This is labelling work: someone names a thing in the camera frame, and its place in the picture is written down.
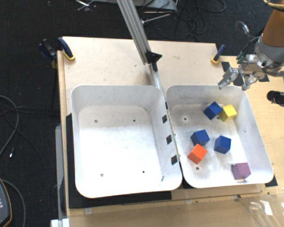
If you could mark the yellow cube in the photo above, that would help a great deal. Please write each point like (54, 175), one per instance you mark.
(228, 112)

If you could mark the pale wood board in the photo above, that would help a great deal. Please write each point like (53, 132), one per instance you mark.
(109, 63)

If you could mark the blue cube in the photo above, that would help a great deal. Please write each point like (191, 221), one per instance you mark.
(212, 110)
(200, 137)
(222, 144)

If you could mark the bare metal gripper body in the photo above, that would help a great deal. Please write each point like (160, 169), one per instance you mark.
(255, 67)

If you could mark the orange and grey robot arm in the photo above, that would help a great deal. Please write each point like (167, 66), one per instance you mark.
(275, 29)

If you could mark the black cylinder on white bracket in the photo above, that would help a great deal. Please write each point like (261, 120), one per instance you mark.
(277, 98)

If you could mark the thin black and white rod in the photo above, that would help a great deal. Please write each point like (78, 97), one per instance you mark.
(171, 123)

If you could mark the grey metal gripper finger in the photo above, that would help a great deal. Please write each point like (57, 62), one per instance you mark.
(228, 78)
(248, 82)

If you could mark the white plastic tray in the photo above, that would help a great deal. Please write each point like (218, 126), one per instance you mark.
(118, 145)
(217, 169)

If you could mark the purple cube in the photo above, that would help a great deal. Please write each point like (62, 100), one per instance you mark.
(241, 171)

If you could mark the orange cube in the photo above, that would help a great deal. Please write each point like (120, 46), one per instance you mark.
(197, 154)

